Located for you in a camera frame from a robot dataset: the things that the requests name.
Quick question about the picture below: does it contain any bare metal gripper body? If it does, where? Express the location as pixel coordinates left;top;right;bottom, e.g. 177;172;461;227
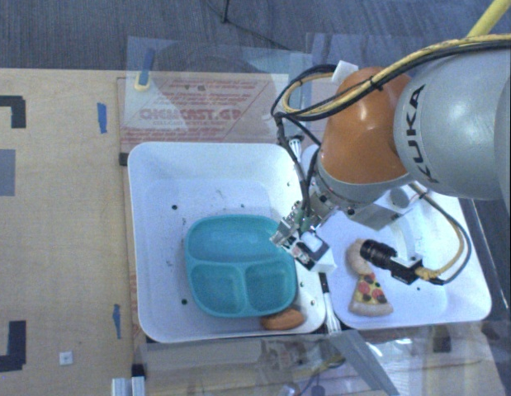
287;191;356;233

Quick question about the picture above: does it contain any white carton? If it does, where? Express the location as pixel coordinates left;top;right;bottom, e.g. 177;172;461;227
289;230;338;274

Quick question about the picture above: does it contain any blue divided plate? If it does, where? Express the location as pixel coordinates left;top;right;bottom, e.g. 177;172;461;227
183;214;300;319

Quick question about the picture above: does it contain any tan toy bread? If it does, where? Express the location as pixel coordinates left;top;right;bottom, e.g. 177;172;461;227
345;238;374;276

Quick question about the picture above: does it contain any brown biscuit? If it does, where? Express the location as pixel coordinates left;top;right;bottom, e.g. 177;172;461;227
259;307;306;332

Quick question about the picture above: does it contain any white plastic tray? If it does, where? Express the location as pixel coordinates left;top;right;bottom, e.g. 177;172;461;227
300;144;493;331
126;141;327;344

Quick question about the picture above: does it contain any thin black and white rod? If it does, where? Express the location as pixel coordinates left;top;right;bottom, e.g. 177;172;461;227
318;272;343;336

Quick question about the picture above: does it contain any pizza slice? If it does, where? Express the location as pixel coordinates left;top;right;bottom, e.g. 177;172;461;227
347;271;395;318

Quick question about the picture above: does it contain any black cylinder on white bracket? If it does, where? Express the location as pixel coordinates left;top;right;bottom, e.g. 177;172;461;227
358;187;426;286

